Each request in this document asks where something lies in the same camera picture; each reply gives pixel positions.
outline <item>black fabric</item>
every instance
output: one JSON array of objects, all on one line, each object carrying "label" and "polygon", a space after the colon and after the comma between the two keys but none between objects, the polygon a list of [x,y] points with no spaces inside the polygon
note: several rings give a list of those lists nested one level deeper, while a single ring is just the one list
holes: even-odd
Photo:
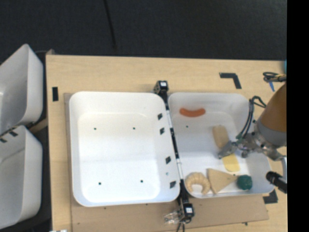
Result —
[{"label": "black fabric", "polygon": [[0,0],[0,61],[69,55],[285,59],[287,0]]}]

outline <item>corner tape mark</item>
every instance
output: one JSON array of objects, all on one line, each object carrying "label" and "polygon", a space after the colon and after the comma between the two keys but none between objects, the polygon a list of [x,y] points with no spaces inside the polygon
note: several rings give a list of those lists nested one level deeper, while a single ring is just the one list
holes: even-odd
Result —
[{"label": "corner tape mark", "polygon": [[235,87],[241,89],[240,81],[235,73],[219,73],[221,78],[233,78]]},{"label": "corner tape mark", "polygon": [[53,87],[53,102],[59,100],[58,87]]}]

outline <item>green ball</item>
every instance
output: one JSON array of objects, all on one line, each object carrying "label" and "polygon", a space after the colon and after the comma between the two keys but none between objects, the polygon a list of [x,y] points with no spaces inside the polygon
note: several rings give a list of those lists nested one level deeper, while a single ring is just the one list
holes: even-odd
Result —
[{"label": "green ball", "polygon": [[252,178],[246,174],[239,176],[237,186],[242,190],[250,190],[252,188]]}]

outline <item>green toy vegetable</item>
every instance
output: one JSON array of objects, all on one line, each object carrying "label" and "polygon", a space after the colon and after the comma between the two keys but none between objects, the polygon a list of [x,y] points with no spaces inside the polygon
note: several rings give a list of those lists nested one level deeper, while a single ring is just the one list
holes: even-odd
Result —
[{"label": "green toy vegetable", "polygon": [[252,178],[246,174],[239,176],[237,186],[242,190],[250,190],[252,188]]}]

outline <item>wooden table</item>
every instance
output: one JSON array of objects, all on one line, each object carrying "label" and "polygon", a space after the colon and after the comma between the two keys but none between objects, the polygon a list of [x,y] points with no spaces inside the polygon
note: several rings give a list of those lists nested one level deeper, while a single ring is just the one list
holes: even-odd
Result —
[{"label": "wooden table", "polygon": [[[268,102],[273,92],[269,85],[263,81],[262,73],[265,71],[283,73],[283,62],[47,55],[47,110],[53,230],[67,229],[69,232],[75,232],[71,212],[74,204],[71,203],[65,93],[82,90],[150,92],[158,80],[167,80],[170,93],[178,91],[239,93],[248,99],[258,95],[264,102]],[[221,78],[219,73],[225,72],[235,73],[242,88],[237,89],[231,78]],[[275,89],[278,89],[281,85],[275,83]],[[258,117],[262,110],[262,108],[256,107],[254,116]],[[286,154],[286,148],[281,148],[280,152]],[[282,174],[280,162],[271,162],[270,164],[274,171]],[[250,208],[250,212],[246,212],[249,217],[245,217],[246,214],[243,211],[239,211],[240,215],[237,214],[237,211],[234,211],[234,214],[231,214],[231,219],[221,217],[221,214],[214,214],[214,218],[217,218],[214,219],[216,222],[209,223],[204,228],[190,229],[188,227],[186,231],[285,232],[287,231],[287,195],[278,190],[277,195],[279,202],[267,204],[266,208],[264,206],[265,211],[262,210],[264,213],[268,213],[269,219],[264,218],[264,215],[259,217],[258,210],[254,211],[254,203],[246,204],[246,201],[242,200],[243,204],[240,207],[248,206]],[[260,205],[262,195],[253,197],[253,199],[257,200]],[[229,202],[227,199],[222,200],[221,206]],[[144,223],[151,224],[151,219],[152,217],[149,217],[149,221],[144,221]],[[102,217],[102,224],[100,224],[99,219],[87,223],[87,231],[113,229],[112,222],[108,223],[107,221]],[[249,221],[247,226],[240,223],[246,221]],[[92,228],[93,223],[99,224],[102,229],[98,229],[95,225]],[[123,226],[130,228],[131,225],[127,223]],[[165,227],[164,230],[175,231],[174,227]],[[142,225],[139,227],[139,231],[143,231]]]}]

